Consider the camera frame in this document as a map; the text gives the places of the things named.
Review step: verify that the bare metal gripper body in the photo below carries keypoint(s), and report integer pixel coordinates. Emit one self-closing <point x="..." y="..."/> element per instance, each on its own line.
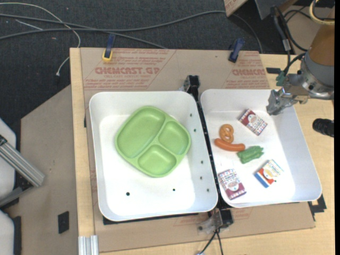
<point x="305" y="85"/>

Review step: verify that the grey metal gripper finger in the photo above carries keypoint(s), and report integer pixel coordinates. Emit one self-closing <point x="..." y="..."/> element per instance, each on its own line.
<point x="272" y="103"/>
<point x="284" y="105"/>

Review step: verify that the red and white carton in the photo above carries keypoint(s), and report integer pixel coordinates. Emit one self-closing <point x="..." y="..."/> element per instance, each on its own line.
<point x="252" y="122"/>

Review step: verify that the white plastic tray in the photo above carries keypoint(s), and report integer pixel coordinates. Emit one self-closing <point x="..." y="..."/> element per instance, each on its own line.
<point x="148" y="198"/>
<point x="289" y="153"/>

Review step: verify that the orange pretzel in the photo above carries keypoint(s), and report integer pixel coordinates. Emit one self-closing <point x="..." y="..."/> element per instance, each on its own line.
<point x="229" y="138"/>

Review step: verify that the green beans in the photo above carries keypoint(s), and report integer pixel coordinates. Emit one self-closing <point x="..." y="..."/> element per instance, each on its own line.
<point x="249" y="155"/>

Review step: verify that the orange sausage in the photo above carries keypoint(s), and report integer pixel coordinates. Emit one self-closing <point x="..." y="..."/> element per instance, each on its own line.
<point x="228" y="145"/>

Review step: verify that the blue red and orange carton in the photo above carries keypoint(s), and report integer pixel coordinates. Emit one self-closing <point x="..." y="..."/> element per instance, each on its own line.
<point x="268" y="173"/>

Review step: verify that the thin black and white rod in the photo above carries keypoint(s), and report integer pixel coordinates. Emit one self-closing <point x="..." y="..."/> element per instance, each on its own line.
<point x="207" y="142"/>

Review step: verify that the maroon and white carton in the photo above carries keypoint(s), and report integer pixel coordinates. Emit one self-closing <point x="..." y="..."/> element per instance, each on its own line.
<point x="231" y="183"/>

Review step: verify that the brown cardboard board red print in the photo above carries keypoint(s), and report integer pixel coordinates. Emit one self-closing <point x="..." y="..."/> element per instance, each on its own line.
<point x="148" y="70"/>

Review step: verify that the green divided plate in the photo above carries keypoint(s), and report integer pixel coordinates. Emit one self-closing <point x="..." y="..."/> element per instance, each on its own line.
<point x="143" y="134"/>

